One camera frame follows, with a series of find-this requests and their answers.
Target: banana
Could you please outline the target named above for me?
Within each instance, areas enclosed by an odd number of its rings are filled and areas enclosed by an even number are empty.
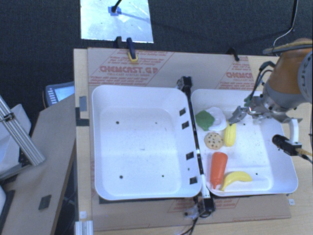
[[[223,186],[220,190],[224,191],[228,185],[235,181],[251,182],[252,178],[248,173],[244,171],[231,172],[224,177]]]

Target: white tray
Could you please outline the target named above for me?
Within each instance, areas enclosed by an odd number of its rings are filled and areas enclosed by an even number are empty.
[[[250,92],[229,90],[196,90],[192,94],[194,113],[219,107],[226,118]],[[252,182],[234,182],[225,191],[220,186],[213,189],[210,184],[210,169],[212,154],[204,143],[208,132],[197,126],[197,134],[201,151],[203,168],[206,173],[206,185],[217,196],[243,196],[258,194],[291,193],[298,187],[298,179],[291,157],[272,143],[275,134],[284,135],[282,126],[274,119],[264,119],[260,124],[254,124],[251,116],[246,116],[237,123],[236,142],[232,147],[223,146],[219,151],[228,155],[225,173],[245,171],[252,178]]]
[[[102,198],[199,193],[201,178],[184,93],[172,88],[103,85],[92,93],[92,113],[95,188]]]

